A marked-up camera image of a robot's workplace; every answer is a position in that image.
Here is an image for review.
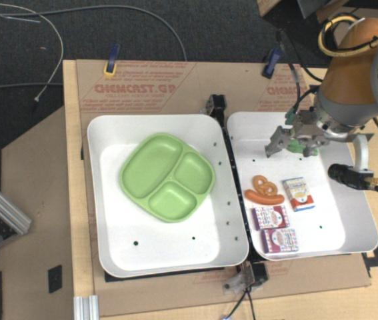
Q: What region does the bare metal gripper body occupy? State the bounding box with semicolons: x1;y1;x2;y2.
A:
289;109;359;147

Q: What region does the green broccoli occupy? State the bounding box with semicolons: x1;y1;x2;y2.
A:
286;138;319;157

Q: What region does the orange pretzel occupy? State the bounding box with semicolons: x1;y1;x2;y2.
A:
251;174;277;197

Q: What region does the white red blue carton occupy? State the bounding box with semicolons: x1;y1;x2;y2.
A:
281;177;317;213

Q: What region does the thin black rod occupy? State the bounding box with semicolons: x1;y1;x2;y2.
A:
218;115;254;265

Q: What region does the orange sausage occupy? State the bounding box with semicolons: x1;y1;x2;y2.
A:
244;189;286;205

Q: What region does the white plastic tray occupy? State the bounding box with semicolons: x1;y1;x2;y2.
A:
225;111;378;262
86;113;251;279

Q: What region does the purple carton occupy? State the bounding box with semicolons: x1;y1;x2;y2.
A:
251;205;291;231
261;227;300;255

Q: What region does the brown cardboard board red print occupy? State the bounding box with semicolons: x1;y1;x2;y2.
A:
75;59;373;317

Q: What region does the green divided plate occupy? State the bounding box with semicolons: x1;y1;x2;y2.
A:
119;132;217;224

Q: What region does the black cylinder on white bracket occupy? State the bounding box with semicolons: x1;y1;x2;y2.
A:
327;133;376;191

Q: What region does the black block with thin wires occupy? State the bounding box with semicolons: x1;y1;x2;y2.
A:
205;93;227;119
223;261;270;295

